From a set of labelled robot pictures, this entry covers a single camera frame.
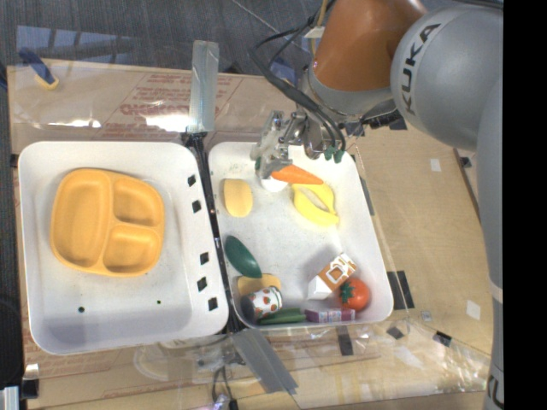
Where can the white round piece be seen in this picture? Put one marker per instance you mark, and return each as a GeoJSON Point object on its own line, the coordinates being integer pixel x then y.
{"type": "Point", "coordinates": [273, 185]}

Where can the strawberry print can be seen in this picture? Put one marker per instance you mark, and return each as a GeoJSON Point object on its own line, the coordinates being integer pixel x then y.
{"type": "Point", "coordinates": [265, 303]}

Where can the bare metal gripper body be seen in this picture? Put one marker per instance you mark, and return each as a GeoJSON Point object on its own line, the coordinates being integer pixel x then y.
{"type": "Point", "coordinates": [295, 130]}

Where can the orange and white carton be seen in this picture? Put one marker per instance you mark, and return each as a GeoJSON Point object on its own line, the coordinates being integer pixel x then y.
{"type": "Point", "coordinates": [331, 278]}

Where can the orange divided plate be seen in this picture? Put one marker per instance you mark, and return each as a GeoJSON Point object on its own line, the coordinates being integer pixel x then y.
{"type": "Point", "coordinates": [85, 220]}

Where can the brown cardboard board red print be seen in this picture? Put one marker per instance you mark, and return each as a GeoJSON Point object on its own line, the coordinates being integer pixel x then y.
{"type": "Point", "coordinates": [419, 212]}

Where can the red tomato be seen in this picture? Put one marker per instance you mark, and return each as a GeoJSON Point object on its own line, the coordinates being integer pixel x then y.
{"type": "Point", "coordinates": [357, 295]}

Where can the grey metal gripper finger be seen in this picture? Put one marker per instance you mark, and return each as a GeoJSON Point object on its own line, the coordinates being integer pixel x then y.
{"type": "Point", "coordinates": [261, 154]}
{"type": "Point", "coordinates": [283, 154]}

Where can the purple carton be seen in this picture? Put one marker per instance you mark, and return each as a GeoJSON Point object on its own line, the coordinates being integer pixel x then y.
{"type": "Point", "coordinates": [329, 315]}

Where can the orange carrot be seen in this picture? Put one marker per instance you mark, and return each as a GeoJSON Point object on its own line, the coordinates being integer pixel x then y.
{"type": "Point", "coordinates": [297, 175]}

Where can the white plastic tray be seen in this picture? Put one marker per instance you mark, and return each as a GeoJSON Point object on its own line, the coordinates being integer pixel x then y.
{"type": "Point", "coordinates": [286, 250]}
{"type": "Point", "coordinates": [119, 306]}

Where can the tan bread roll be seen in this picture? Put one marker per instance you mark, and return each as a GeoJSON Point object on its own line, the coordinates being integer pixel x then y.
{"type": "Point", "coordinates": [237, 198]}

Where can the dark green oval vegetable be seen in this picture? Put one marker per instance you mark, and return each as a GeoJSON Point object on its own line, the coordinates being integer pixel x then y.
{"type": "Point", "coordinates": [241, 256]}

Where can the yellow banana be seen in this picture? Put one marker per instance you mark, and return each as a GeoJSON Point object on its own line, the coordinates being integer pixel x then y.
{"type": "Point", "coordinates": [318, 212]}

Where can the green pea pod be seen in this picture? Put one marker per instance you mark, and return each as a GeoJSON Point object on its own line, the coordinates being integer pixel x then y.
{"type": "Point", "coordinates": [282, 317]}

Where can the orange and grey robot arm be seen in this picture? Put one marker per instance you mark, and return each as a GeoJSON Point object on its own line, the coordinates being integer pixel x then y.
{"type": "Point", "coordinates": [444, 66]}

